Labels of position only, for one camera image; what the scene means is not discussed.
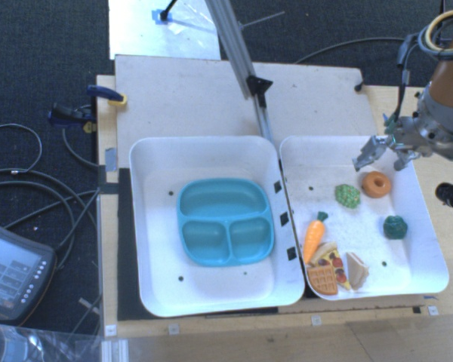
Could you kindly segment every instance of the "clamp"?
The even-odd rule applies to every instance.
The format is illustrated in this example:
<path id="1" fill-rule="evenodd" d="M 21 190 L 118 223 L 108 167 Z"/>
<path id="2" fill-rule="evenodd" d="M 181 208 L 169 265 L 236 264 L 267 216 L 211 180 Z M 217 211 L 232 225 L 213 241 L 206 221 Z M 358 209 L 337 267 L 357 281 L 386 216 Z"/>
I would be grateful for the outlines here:
<path id="1" fill-rule="evenodd" d="M 107 103 L 111 106 L 124 107 L 128 102 L 128 98 L 124 94 L 96 84 L 88 85 L 87 94 L 90 97 L 106 98 Z"/>
<path id="2" fill-rule="evenodd" d="M 125 95 L 95 84 L 88 85 L 87 95 L 90 97 L 106 98 L 108 99 L 108 104 L 111 106 L 123 107 L 128 101 Z M 48 120 L 56 127 L 83 126 L 89 129 L 87 125 L 95 123 L 96 117 L 90 107 L 83 106 L 78 109 L 71 109 L 70 107 L 55 103 L 52 106 L 52 110 L 48 113 Z"/>

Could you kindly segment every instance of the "screen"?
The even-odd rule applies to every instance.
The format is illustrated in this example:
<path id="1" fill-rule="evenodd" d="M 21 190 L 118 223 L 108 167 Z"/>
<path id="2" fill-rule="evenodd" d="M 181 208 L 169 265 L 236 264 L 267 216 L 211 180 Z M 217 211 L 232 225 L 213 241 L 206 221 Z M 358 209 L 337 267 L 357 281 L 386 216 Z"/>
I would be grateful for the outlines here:
<path id="1" fill-rule="evenodd" d="M 0 238 L 0 306 L 14 308 L 41 256 Z"/>

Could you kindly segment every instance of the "toy donut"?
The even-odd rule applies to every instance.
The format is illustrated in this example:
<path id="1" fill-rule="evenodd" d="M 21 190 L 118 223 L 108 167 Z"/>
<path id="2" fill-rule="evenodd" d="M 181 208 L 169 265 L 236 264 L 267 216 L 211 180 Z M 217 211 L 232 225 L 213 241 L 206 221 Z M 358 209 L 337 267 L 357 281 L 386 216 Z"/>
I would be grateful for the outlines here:
<path id="1" fill-rule="evenodd" d="M 390 192 L 391 182 L 381 172 L 372 171 L 362 180 L 362 188 L 369 197 L 379 198 Z"/>

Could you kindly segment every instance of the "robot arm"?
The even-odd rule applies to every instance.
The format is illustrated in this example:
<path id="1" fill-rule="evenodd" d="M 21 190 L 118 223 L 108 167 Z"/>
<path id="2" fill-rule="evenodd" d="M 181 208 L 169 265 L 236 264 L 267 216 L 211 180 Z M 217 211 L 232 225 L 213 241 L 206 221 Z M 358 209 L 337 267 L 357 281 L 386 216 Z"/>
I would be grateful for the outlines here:
<path id="1" fill-rule="evenodd" d="M 451 13 L 453 11 L 445 13 L 445 18 Z M 418 41 L 436 20 L 438 18 L 418 36 Z M 398 117 L 399 110 L 396 110 L 397 114 L 391 115 L 385 124 L 386 136 L 372 136 L 361 155 L 353 159 L 356 170 L 376 161 L 388 148 L 398 156 L 394 163 L 396 170 L 403 169 L 413 159 L 433 153 L 453 161 L 453 57 L 447 57 L 448 53 L 453 55 L 453 40 L 449 48 L 432 52 L 440 62 L 431 82 L 419 96 L 417 111 L 412 116 Z"/>

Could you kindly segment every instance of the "yellow cable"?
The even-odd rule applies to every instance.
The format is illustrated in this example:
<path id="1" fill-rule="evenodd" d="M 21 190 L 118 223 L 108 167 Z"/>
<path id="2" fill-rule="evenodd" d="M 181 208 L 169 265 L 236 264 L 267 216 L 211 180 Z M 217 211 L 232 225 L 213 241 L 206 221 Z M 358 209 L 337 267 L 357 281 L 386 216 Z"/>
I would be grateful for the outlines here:
<path id="1" fill-rule="evenodd" d="M 443 14 L 440 14 L 438 17 L 435 18 L 431 22 L 431 24 L 428 26 L 426 32 L 424 33 L 424 42 L 426 43 L 426 46 L 433 51 L 453 51 L 453 48 L 441 48 L 436 46 L 432 41 L 431 41 L 431 32 L 437 26 L 439 23 L 441 23 L 443 20 L 448 19 L 449 17 L 453 16 L 453 10 L 452 11 L 446 11 Z"/>

